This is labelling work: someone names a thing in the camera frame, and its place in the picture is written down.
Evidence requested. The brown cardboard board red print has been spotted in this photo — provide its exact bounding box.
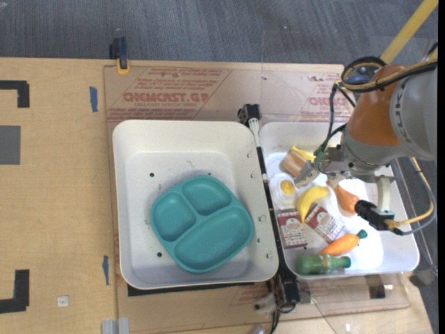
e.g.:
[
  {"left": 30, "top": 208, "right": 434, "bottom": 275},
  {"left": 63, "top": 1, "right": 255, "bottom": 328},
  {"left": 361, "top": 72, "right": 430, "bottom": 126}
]
[{"left": 103, "top": 64, "right": 412, "bottom": 324}]

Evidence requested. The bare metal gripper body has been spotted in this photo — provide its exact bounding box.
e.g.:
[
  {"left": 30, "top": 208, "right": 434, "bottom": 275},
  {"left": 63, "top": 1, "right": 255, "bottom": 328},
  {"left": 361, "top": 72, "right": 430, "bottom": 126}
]
[{"left": 312, "top": 147, "right": 380, "bottom": 184}]

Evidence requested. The green divided plate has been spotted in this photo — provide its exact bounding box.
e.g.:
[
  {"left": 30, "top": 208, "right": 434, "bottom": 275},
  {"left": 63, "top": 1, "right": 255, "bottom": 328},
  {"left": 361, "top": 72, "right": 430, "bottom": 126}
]
[{"left": 149, "top": 174, "right": 255, "bottom": 275}]

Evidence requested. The thin black and white rod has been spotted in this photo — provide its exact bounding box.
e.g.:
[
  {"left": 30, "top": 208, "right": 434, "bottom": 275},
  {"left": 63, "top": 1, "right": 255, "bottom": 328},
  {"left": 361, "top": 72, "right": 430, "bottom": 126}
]
[{"left": 247, "top": 116, "right": 290, "bottom": 285}]

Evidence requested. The orange chicken drumstick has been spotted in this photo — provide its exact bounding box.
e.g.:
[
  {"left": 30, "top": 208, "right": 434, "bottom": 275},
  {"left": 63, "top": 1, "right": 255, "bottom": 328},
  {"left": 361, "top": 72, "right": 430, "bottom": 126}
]
[{"left": 326, "top": 178, "right": 360, "bottom": 217}]

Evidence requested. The yellow toy food piece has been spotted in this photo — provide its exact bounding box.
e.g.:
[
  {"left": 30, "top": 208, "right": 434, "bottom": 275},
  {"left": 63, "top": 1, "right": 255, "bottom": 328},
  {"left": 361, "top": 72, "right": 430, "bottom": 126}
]
[{"left": 290, "top": 145, "right": 317, "bottom": 164}]

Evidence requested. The black cylinder on white bracket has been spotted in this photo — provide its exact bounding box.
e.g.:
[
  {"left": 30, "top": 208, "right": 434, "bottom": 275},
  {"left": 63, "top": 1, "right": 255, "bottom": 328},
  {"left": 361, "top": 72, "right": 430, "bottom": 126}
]
[{"left": 354, "top": 175, "right": 396, "bottom": 232}]

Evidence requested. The black block with thin wires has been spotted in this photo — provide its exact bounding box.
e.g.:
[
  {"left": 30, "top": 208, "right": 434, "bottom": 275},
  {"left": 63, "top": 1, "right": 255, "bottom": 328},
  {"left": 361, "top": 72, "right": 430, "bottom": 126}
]
[
  {"left": 237, "top": 103, "right": 262, "bottom": 124},
  {"left": 277, "top": 279, "right": 302, "bottom": 306}
]

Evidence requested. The green bottle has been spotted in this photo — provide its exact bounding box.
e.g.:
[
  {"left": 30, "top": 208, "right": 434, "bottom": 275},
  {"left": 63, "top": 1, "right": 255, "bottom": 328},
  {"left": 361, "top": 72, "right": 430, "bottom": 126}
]
[{"left": 295, "top": 253, "right": 353, "bottom": 276}]

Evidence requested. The white plastic tray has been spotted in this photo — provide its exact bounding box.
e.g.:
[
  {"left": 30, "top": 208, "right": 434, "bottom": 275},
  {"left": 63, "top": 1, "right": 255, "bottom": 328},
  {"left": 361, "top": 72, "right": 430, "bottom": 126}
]
[
  {"left": 259, "top": 121, "right": 421, "bottom": 280},
  {"left": 111, "top": 119, "right": 280, "bottom": 290}
]

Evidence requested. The toy hot dog in bun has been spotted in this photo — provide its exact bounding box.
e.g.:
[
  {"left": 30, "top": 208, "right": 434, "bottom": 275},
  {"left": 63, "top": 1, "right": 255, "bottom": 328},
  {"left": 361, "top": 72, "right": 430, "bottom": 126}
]
[{"left": 280, "top": 150, "right": 307, "bottom": 176}]

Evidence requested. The orange carrot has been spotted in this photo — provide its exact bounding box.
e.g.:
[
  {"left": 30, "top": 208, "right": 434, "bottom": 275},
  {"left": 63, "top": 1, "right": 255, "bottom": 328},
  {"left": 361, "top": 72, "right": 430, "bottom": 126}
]
[{"left": 317, "top": 229, "right": 369, "bottom": 257}]

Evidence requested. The red and white carton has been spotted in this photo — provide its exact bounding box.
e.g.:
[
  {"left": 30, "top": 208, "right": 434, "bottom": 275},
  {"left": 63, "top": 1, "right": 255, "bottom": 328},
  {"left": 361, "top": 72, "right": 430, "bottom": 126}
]
[
  {"left": 276, "top": 208, "right": 309, "bottom": 251},
  {"left": 305, "top": 204, "right": 346, "bottom": 244}
]

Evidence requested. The yellow banana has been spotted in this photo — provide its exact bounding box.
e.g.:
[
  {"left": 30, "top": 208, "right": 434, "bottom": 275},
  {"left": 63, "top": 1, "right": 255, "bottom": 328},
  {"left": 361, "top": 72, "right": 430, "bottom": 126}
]
[{"left": 296, "top": 185, "right": 330, "bottom": 225}]

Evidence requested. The white and yellow fried egg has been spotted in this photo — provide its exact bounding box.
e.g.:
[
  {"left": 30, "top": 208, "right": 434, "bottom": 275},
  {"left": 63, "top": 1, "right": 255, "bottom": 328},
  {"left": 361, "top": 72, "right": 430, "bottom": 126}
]
[{"left": 272, "top": 173, "right": 300, "bottom": 209}]

